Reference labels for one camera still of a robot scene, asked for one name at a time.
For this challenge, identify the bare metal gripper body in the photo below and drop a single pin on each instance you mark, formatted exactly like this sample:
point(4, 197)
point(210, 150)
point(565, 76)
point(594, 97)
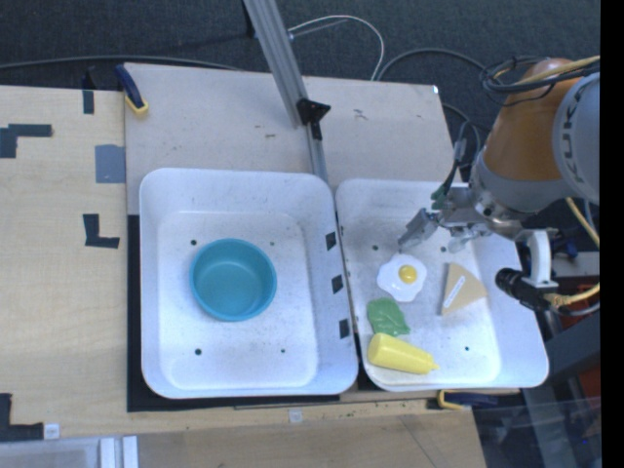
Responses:
point(463, 210)

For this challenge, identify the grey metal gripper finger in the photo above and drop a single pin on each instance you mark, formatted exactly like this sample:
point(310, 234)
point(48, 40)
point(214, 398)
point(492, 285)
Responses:
point(462, 243)
point(417, 229)

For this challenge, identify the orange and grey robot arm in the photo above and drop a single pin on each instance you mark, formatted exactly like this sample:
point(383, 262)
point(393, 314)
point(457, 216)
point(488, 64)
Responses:
point(526, 139)

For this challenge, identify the beige cheese wedge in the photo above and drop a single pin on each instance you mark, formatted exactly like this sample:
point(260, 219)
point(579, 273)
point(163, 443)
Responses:
point(463, 288)

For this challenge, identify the white and yellow fried egg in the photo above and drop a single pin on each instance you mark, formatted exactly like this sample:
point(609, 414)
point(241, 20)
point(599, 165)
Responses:
point(402, 278)

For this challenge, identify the green lettuce leaf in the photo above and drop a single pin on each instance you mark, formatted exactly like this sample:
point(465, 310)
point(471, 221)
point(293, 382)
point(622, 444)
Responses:
point(387, 317)

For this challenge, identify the white plastic tray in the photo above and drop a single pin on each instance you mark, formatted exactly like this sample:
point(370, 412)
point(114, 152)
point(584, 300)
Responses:
point(292, 203)
point(478, 349)

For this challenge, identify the yellow squeeze bottle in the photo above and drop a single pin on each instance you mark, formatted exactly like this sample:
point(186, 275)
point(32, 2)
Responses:
point(395, 354)

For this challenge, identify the blue bowl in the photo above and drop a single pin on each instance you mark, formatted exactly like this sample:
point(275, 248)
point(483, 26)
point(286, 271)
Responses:
point(233, 281)

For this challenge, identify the pale wood board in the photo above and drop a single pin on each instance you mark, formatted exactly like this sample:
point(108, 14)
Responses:
point(214, 125)

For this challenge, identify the black cylinder on white bracket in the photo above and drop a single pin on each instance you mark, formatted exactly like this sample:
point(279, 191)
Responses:
point(521, 285)

